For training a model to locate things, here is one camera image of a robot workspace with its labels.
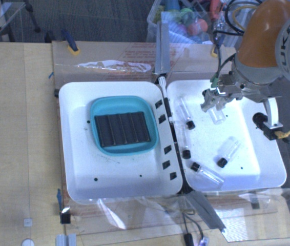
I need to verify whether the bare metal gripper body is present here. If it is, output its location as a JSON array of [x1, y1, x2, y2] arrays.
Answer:
[[202, 73, 266, 101]]

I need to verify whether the blue plate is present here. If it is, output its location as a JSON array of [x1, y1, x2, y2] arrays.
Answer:
[[90, 95, 159, 157]]

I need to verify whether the clear plastic bottle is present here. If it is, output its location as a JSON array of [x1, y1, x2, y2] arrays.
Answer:
[[176, 97, 196, 131], [208, 107, 227, 125], [190, 161, 225, 188], [216, 136, 242, 169], [180, 132, 192, 160]]

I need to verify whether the black cylinder on white bracket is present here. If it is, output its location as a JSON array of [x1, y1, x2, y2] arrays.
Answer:
[[252, 96, 284, 141]]

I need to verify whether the black ribbed rack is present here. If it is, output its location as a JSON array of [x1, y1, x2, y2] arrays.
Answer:
[[94, 111, 152, 149]]

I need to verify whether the white plastic tray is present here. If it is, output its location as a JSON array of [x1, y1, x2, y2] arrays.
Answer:
[[58, 81, 183, 205], [165, 79, 287, 193]]

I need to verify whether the clear plastic storage bin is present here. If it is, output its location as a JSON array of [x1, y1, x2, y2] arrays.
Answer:
[[146, 0, 263, 46]]

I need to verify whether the brown cardboard board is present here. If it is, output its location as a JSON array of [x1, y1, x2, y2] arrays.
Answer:
[[51, 40, 290, 243]]

